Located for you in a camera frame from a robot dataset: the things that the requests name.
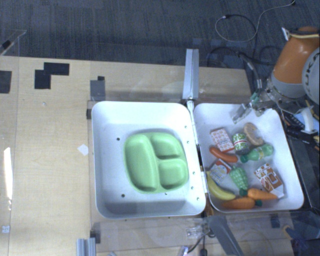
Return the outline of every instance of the dark gray carpet floor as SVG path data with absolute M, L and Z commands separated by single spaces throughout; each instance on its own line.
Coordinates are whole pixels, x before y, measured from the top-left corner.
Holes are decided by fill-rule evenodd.
M 197 48 L 201 66 L 243 68 L 227 49 L 274 62 L 288 29 L 320 23 L 319 0 L 296 0 L 294 6 L 271 10 L 260 21 L 256 39 L 227 42 L 215 31 L 225 14 L 246 16 L 257 26 L 266 9 L 291 0 L 1 0 L 0 39 L 12 30 L 27 30 L 20 55 L 58 59 L 184 65 L 187 48 Z M 251 37 L 254 28 L 243 17 L 232 16 L 218 24 L 232 40 Z M 258 65 L 262 77 L 272 66 Z

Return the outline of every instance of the green toy vegetable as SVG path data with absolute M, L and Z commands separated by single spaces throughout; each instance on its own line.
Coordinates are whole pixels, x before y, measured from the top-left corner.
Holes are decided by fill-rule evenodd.
M 233 167 L 229 173 L 232 181 L 240 190 L 248 190 L 248 177 L 246 171 L 240 167 Z

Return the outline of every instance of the small box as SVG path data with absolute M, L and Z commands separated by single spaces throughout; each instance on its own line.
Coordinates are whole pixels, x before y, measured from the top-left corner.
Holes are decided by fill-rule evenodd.
M 235 149 L 234 144 L 224 128 L 214 130 L 210 135 L 214 144 L 221 152 L 228 152 Z
M 269 193 L 276 195 L 278 198 L 282 198 L 285 195 L 284 185 L 270 164 L 266 163 L 260 166 L 254 171 L 254 174 Z
M 218 159 L 211 169 L 210 177 L 219 185 L 230 171 L 231 167 L 223 160 Z

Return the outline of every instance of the sink basin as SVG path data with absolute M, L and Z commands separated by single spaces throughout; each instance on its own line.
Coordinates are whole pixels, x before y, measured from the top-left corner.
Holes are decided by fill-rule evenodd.
M 92 109 L 95 202 L 108 219 L 194 216 L 206 205 L 190 113 L 178 103 Z

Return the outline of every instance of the wooden table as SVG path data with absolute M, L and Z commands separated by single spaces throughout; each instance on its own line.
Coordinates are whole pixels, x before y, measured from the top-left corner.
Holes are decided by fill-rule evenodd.
M 5 136 L 12 137 L 8 141 L 15 148 L 10 233 L 2 234 L 0 252 L 10 256 L 74 256 L 77 239 L 87 239 L 91 229 L 89 157 L 78 150 L 81 145 L 88 146 L 90 80 L 105 77 L 107 100 L 179 101 L 184 67 L 7 56 L 0 61 L 0 70 L 6 67 L 12 71 L 10 94 L 0 94 L 0 117 L 11 126 L 5 128 L 11 131 Z M 43 70 L 44 62 L 68 63 L 69 75 L 52 75 L 51 89 L 35 89 L 35 70 Z M 250 96 L 246 74 L 240 69 L 201 67 L 199 95 L 203 100 L 241 103 Z M 9 118 L 6 113 L 14 113 L 13 108 L 16 117 Z M 1 215 L 0 220 L 6 223 Z M 121 240 L 117 224 L 113 227 Z M 158 232 L 152 226 L 149 229 Z M 132 234 L 143 232 L 137 228 Z M 144 247 L 130 251 L 126 246 L 118 247 L 117 255 L 178 254 L 176 246 L 181 244 L 157 248 L 162 245 L 147 235 L 148 239 L 140 237 L 145 240 Z M 286 255 L 292 254 L 288 239 L 261 241 L 273 250 L 281 247 Z M 251 252 L 259 243 L 243 240 L 240 245 Z M 216 239 L 208 246 L 214 255 L 223 253 Z

